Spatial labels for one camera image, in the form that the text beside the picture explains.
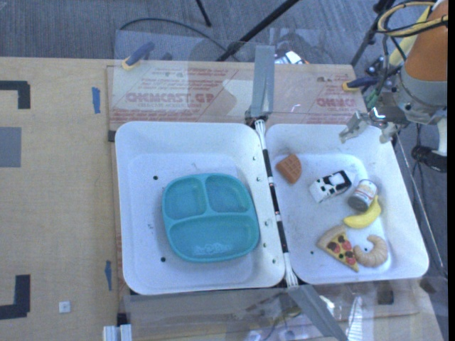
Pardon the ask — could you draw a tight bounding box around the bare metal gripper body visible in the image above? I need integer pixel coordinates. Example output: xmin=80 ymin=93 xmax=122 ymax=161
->
xmin=369 ymin=91 xmax=410 ymax=126

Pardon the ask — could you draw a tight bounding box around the small white and red can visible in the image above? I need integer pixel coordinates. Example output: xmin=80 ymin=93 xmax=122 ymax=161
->
xmin=347 ymin=178 xmax=378 ymax=213

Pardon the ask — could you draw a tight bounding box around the black and white milk carton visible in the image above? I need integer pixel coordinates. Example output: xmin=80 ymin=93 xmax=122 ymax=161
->
xmin=308 ymin=169 xmax=353 ymax=204

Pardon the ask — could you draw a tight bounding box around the orange waffle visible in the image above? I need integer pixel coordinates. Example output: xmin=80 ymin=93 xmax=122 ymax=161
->
xmin=275 ymin=153 xmax=303 ymax=185

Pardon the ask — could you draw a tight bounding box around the yellow banana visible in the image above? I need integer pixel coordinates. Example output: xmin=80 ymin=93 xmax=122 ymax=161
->
xmin=343 ymin=194 xmax=382 ymax=229

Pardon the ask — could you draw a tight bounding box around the white plastic tray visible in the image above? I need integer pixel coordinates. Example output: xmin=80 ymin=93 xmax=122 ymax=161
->
xmin=114 ymin=120 xmax=287 ymax=296
xmin=264 ymin=123 xmax=430 ymax=286

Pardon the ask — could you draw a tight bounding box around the thin black and white rod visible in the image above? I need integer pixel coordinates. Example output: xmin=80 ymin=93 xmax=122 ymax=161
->
xmin=253 ymin=119 xmax=300 ymax=288

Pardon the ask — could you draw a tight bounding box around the pizza slice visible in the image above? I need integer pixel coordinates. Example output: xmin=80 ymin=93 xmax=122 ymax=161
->
xmin=316 ymin=224 xmax=360 ymax=274

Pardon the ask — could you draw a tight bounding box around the tan croissant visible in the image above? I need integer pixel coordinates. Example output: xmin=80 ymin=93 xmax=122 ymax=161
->
xmin=352 ymin=234 xmax=389 ymax=269

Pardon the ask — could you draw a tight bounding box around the blue divided plate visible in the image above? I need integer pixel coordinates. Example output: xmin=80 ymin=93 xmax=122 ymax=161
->
xmin=161 ymin=173 xmax=261 ymax=264

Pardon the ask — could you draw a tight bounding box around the brown cardboard board red print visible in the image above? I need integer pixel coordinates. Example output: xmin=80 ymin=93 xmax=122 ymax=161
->
xmin=106 ymin=59 xmax=421 ymax=320

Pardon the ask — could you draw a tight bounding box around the black cylinder on white bracket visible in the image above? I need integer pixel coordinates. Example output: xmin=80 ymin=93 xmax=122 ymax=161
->
xmin=411 ymin=117 xmax=448 ymax=173

